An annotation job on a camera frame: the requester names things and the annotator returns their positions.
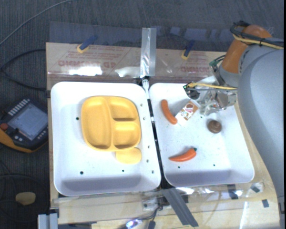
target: white cable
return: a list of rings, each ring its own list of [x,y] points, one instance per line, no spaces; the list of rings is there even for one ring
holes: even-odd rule
[[[3,44],[8,38],[10,38],[16,31],[18,31],[22,26],[24,26],[26,23],[28,23],[29,21],[33,20],[34,18],[36,18],[37,16],[41,15],[42,13],[58,6],[58,5],[61,5],[63,3],[66,3],[66,2],[70,2],[70,1],[79,1],[79,0],[66,0],[66,1],[62,1],[62,2],[59,2],[59,3],[56,3],[48,8],[46,8],[45,10],[39,12],[38,14],[35,14],[34,16],[30,17],[28,20],[26,20],[24,23],[22,23],[20,26],[18,26],[11,34],[9,34],[3,41],[0,42],[0,45]]]

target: duct tape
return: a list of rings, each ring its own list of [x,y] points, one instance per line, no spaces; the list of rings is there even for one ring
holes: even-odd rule
[[[155,76],[156,28],[142,29],[140,77]]]

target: yellow divided plate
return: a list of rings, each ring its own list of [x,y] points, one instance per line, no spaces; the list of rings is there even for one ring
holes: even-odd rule
[[[93,96],[82,105],[85,142],[100,151],[131,149],[141,140],[141,125],[132,101],[117,96]]]

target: clear plastic sheet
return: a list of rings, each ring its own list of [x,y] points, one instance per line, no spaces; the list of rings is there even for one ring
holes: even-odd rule
[[[157,29],[157,39],[161,30]],[[177,33],[171,28],[170,37]],[[190,82],[212,76],[209,62],[221,56],[221,52],[190,51],[187,60],[181,57],[183,46],[189,42],[191,30],[184,34],[182,48],[161,48],[157,42],[154,76],[156,82]],[[96,40],[84,53],[77,51],[88,37]],[[142,29],[100,27],[69,23],[51,24],[50,42],[47,44],[48,90],[61,81],[131,82],[139,83],[141,74]],[[177,187],[180,195],[201,228],[273,228],[278,225],[277,209],[264,222],[254,216],[269,216],[267,207],[277,207],[277,199],[271,178],[252,143],[246,129],[243,130],[255,169],[249,183],[202,187]],[[131,219],[149,216],[159,204],[156,228],[183,228],[174,210],[161,193],[161,187],[149,192],[113,193],[88,196],[64,197],[53,185],[52,143],[50,139],[51,209],[59,213],[60,224],[76,224],[97,221],[92,228],[120,228]],[[147,228],[143,222],[137,228]]]

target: brown round object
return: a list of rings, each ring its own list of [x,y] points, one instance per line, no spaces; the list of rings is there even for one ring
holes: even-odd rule
[[[210,132],[212,133],[219,133],[222,129],[222,126],[220,124],[220,122],[216,121],[216,120],[211,120],[209,123],[208,123],[208,129]]]

